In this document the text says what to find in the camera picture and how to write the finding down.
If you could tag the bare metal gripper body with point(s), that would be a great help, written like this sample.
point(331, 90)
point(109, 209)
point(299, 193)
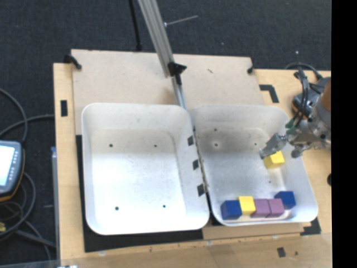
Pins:
point(312, 135)

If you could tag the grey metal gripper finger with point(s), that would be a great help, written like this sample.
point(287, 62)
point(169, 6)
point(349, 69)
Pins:
point(272, 145)
point(298, 151)

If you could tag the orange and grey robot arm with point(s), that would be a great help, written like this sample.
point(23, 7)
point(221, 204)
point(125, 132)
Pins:
point(325, 96)

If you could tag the yellow cube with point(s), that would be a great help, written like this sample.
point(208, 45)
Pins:
point(274, 160)
point(247, 205)

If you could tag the white plastic tray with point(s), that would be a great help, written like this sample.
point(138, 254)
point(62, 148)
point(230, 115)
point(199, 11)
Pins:
point(237, 172)
point(139, 174)

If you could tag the blue cube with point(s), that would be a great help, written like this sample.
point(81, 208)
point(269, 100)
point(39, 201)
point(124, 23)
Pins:
point(286, 198)
point(231, 209)

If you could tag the purple cube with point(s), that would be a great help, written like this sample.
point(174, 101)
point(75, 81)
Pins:
point(261, 208)
point(276, 207)

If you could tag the thin black and white rod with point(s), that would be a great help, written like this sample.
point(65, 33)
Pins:
point(201, 163)

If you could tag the pale wood board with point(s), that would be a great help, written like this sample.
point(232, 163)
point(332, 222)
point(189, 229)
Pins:
point(122, 77)

